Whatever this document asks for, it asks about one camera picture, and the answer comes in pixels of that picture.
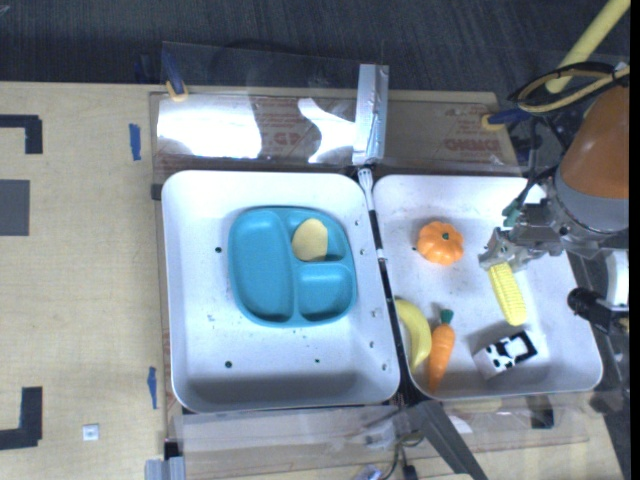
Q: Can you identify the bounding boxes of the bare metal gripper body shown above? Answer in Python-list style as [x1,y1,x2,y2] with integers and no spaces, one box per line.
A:
[505,183,572,263]

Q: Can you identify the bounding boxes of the yellow corn cob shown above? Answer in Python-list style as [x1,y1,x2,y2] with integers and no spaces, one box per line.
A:
[487,261,528,327]

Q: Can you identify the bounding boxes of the white plastic tray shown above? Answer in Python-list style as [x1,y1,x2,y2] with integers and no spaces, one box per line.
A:
[160,169,402,414]
[372,173,605,402]

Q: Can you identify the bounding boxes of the orange toy pumpkin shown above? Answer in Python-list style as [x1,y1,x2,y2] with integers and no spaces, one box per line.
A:
[416,220,465,267]

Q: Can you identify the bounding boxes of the black and white carton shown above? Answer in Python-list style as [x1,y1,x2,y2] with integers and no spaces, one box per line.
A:
[472,330,540,381]

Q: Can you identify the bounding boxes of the orange carrot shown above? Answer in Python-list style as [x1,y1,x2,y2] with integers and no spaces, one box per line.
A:
[427,308,457,394]

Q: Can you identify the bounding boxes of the yellow banana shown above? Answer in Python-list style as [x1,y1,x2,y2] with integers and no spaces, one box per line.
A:
[393,297,433,375]

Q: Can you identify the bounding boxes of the yellow oval toy potato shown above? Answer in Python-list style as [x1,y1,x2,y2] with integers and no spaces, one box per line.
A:
[291,217,330,263]

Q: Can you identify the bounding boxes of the blue divided plate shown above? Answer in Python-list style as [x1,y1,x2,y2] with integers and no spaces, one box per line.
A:
[227,206,358,328]

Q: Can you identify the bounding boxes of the black cylinder on white bracket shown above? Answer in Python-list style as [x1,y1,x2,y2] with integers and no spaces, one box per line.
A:
[566,250,630,337]

